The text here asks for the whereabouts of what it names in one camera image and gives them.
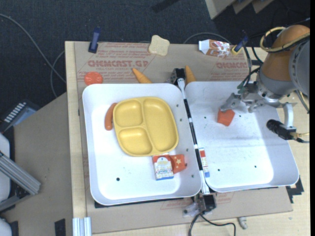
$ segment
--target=yellow divided plate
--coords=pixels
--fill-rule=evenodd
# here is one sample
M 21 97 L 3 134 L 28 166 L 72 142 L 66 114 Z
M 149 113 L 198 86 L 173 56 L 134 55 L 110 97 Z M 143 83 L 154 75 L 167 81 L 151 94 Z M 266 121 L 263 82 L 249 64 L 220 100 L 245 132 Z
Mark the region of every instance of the yellow divided plate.
M 113 123 L 120 147 L 132 156 L 167 153 L 178 144 L 178 131 L 169 105 L 157 97 L 119 102 Z

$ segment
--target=small milk carton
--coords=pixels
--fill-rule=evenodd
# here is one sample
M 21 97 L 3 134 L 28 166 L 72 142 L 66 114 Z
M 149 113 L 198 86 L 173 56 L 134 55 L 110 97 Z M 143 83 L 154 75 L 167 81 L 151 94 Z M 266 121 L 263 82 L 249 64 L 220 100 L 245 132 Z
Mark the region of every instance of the small milk carton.
M 152 161 L 156 180 L 171 179 L 174 177 L 169 155 L 154 155 Z
M 230 54 L 230 44 L 217 40 L 207 39 L 199 41 L 199 50 L 205 55 L 225 58 Z

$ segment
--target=black cable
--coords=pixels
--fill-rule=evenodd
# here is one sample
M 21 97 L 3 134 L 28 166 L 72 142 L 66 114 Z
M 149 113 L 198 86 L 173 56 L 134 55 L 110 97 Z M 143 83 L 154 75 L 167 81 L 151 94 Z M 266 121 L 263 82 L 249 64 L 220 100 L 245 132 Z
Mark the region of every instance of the black cable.
M 248 62 L 248 69 L 249 69 L 249 72 L 248 72 L 248 76 L 247 76 L 247 82 L 246 82 L 246 85 L 248 84 L 248 82 L 250 81 L 251 79 L 251 74 L 252 74 L 252 60 L 251 60 L 251 57 L 248 53 L 248 50 L 247 50 L 247 47 L 244 46 L 244 51 L 245 51 L 245 54 L 246 54 L 246 57 L 247 57 L 247 62 Z
M 197 221 L 198 217 L 202 217 L 206 222 L 208 222 L 209 224 L 213 225 L 213 226 L 228 226 L 228 225 L 232 225 L 234 227 L 234 236 L 236 236 L 236 226 L 234 223 L 232 222 L 229 222 L 229 223 L 225 223 L 225 224 L 216 224 L 216 223 L 213 223 L 211 222 L 210 220 L 206 219 L 203 215 L 202 215 L 203 212 L 197 214 L 194 219 L 192 220 L 190 226 L 189 226 L 189 230 L 188 230 L 188 236 L 191 236 L 191 231 L 192 231 L 192 227 L 194 226 L 195 222 Z
M 296 42 L 294 42 L 294 43 L 292 43 L 290 45 L 287 45 L 287 46 L 282 45 L 281 48 L 280 47 L 278 47 L 278 48 L 271 48 L 270 50 L 266 50 L 266 51 L 269 52 L 269 53 L 281 53 L 281 52 L 289 51 L 292 47 L 297 46 L 297 45 L 299 45 L 301 43 L 307 42 L 308 40 L 310 40 L 310 38 L 311 38 L 311 36 L 307 35 L 307 36 L 301 38 L 300 40 L 298 40 L 298 41 L 296 41 Z
M 295 140 L 296 140 L 297 142 L 303 143 L 303 144 L 309 144 L 309 143 L 310 143 L 310 141 L 305 141 L 305 140 L 303 140 L 303 139 L 301 139 L 301 138 L 296 138 Z
M 305 102 L 305 100 L 304 100 L 303 93 L 302 93 L 300 90 L 295 90 L 294 92 L 295 92 L 295 93 L 297 94 L 297 96 L 299 97 L 299 100 L 301 101 L 303 107 L 304 107 L 305 110 L 307 111 L 307 114 L 309 114 L 309 113 L 310 113 L 310 108 L 309 108 L 309 106 L 307 106 L 307 104 L 306 104 L 306 102 Z
M 214 225 L 214 226 L 228 226 L 228 225 L 232 225 L 234 227 L 234 236 L 236 236 L 236 226 L 234 223 L 229 222 L 229 223 L 225 223 L 225 224 L 215 224 L 213 222 L 211 222 L 210 220 L 206 219 L 202 214 L 200 215 L 205 221 L 207 221 L 209 224 Z
M 251 71 L 251 73 L 246 76 L 246 78 L 242 81 L 243 86 L 244 86 L 244 84 L 245 84 L 246 81 L 249 81 L 249 80 L 251 79 L 251 75 L 252 75 L 253 73 L 259 72 L 260 68 L 261 68 L 261 66 L 258 67 L 258 68 L 256 68 L 255 70 Z
M 283 6 L 285 9 L 287 9 L 288 12 L 291 11 L 291 12 L 294 12 L 295 14 L 305 16 L 305 12 L 293 10 L 293 9 L 291 9 L 290 7 L 288 7 L 283 1 L 281 1 L 281 0 L 278 0 L 278 1 L 282 4 L 282 6 Z
M 198 219 L 198 217 L 201 215 L 201 213 L 197 214 L 197 215 L 193 218 L 193 220 L 192 220 L 192 222 L 191 222 L 191 224 L 190 224 L 190 226 L 189 226 L 188 236 L 191 236 L 192 227 L 193 227 L 193 225 L 195 224 L 195 222 L 196 222 L 196 220 Z
M 258 62 L 259 62 L 260 64 L 263 64 L 263 61 L 258 57 L 258 55 L 257 55 L 257 53 L 256 53 L 256 51 L 255 51 L 254 46 L 252 46 L 252 53 L 254 53 L 254 56 L 255 56 L 255 58 L 258 60 Z
M 299 23 L 302 23 L 302 22 L 306 22 L 308 20 L 310 20 L 311 18 L 308 17 L 308 18 L 305 18 L 304 20 L 302 21 L 298 21 L 298 22 L 295 22 L 293 24 L 290 24 L 290 25 L 284 25 L 284 27 L 289 27 L 289 26 L 292 26 L 292 25 L 297 25 Z M 252 35 L 249 36 L 249 38 L 257 38 L 257 37 L 262 37 L 269 29 L 265 30 L 265 31 L 262 31 L 262 32 L 256 32 L 256 33 L 253 33 Z

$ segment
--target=cardboard surface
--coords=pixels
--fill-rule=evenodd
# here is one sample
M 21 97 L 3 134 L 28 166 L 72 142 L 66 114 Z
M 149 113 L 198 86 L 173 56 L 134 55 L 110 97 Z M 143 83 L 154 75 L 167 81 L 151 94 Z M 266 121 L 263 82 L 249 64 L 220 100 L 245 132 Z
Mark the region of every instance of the cardboard surface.
M 65 219 L 72 235 L 72 199 L 66 94 L 14 127 L 15 162 L 40 183 L 39 193 L 1 214 L 18 221 L 20 236 L 55 236 Z
M 162 83 L 174 68 L 188 65 L 197 81 L 241 81 L 248 73 L 243 52 L 223 59 L 204 55 L 198 45 L 171 44 L 167 56 L 159 57 L 148 53 L 148 44 L 100 43 L 96 54 L 87 52 L 88 46 L 88 42 L 74 43 L 87 216 L 92 219 L 93 233 L 190 223 L 192 218 L 184 218 L 182 210 L 191 203 L 191 198 L 95 208 L 90 192 L 84 115 L 81 114 L 82 92 L 87 86 L 84 76 L 87 72 L 97 71 L 103 76 L 103 83 L 138 83 L 132 73 L 135 67 L 153 83 Z M 212 220 L 292 210 L 284 187 L 216 195 L 218 207 L 208 214 Z M 117 219 L 120 217 L 127 223 L 121 223 Z

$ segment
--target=black carpet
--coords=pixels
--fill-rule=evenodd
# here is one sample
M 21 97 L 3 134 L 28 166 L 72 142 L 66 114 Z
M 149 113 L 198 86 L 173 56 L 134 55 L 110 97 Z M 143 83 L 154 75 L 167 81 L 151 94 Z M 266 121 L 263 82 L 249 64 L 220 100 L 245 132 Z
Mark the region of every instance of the black carpet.
M 194 34 L 211 32 L 236 44 L 245 30 L 252 36 L 251 45 L 258 46 L 259 33 L 310 17 L 310 0 L 275 0 L 258 14 L 251 5 L 237 15 L 229 6 L 214 20 L 205 0 L 0 0 L 0 14 L 24 27 L 53 64 L 65 41 L 90 41 L 97 26 L 100 41 L 150 41 L 157 34 L 184 43 Z M 309 27 L 310 21 L 302 24 Z M 0 32 L 0 115 L 22 99 L 39 107 L 54 100 L 51 69 L 29 37 L 3 16 Z M 210 36 L 199 35 L 187 43 L 205 38 Z M 56 69 L 65 78 L 64 56 Z M 56 75 L 52 81 L 56 95 L 66 91 Z

